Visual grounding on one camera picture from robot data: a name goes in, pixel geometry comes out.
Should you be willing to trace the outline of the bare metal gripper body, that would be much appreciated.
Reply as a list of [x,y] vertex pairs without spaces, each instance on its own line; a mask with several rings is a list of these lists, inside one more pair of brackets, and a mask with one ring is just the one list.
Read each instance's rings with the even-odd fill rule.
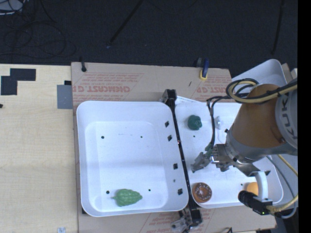
[[229,170],[231,166],[238,167],[242,165],[235,156],[227,153],[227,150],[230,150],[230,148],[226,144],[216,144],[209,156],[209,162],[215,164],[221,172]]

